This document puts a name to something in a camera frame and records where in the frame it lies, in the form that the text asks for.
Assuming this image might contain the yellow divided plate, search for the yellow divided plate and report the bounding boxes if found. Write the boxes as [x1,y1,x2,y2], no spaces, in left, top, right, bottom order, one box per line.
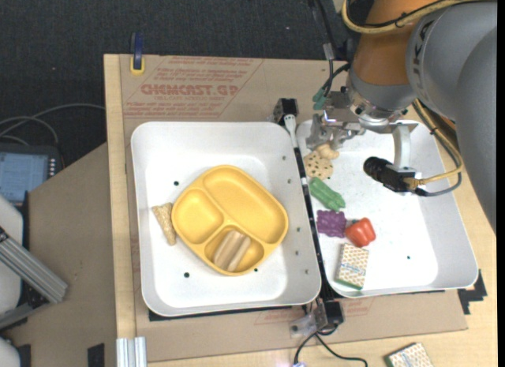
[170,164,290,277]

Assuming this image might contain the beige hot dog bun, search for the beige hot dog bun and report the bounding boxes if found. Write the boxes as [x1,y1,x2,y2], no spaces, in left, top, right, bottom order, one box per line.
[212,228,253,273]

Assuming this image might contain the tan wafer slice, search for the tan wafer slice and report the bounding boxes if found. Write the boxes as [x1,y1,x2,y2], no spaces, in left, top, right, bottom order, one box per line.
[151,201,178,247]

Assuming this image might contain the purple grapes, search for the purple grapes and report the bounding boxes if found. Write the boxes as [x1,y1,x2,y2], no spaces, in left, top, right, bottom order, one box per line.
[316,209,349,239]

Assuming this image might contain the patterned white carton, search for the patterned white carton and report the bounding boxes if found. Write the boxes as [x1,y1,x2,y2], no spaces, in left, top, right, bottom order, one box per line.
[384,342,432,367]
[335,242,371,291]

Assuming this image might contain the red bell pepper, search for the red bell pepper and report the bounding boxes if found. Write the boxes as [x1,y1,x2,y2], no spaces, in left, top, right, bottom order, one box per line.
[344,217,377,249]

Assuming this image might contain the black cylinder on white bracket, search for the black cylinder on white bracket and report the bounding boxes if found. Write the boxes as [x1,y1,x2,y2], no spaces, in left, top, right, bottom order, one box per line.
[362,120,424,196]

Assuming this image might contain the beige lumpy toy food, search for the beige lumpy toy food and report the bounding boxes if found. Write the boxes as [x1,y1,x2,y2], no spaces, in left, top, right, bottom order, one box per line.
[317,142,341,162]

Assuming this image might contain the thin black and white rod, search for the thin black and white rod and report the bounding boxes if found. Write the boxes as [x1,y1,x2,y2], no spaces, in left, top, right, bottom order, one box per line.
[284,114,329,304]

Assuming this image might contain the green asparagus bunch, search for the green asparagus bunch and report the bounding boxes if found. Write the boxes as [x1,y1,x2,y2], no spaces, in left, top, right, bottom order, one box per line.
[308,176,347,213]

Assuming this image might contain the beige chocolate chip biscuit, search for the beige chocolate chip biscuit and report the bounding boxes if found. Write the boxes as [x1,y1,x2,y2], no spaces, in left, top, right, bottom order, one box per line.
[302,150,335,181]

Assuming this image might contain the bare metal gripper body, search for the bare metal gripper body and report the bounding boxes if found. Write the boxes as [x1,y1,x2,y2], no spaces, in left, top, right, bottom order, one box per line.
[323,89,398,133]

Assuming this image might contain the brown cardboard board red print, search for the brown cardboard board red print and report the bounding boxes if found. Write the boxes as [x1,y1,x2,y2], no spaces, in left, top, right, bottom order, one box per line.
[118,54,469,362]

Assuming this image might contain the white plastic tray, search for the white plastic tray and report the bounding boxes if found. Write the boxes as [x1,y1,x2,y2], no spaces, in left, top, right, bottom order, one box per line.
[129,121,323,317]
[295,118,480,299]

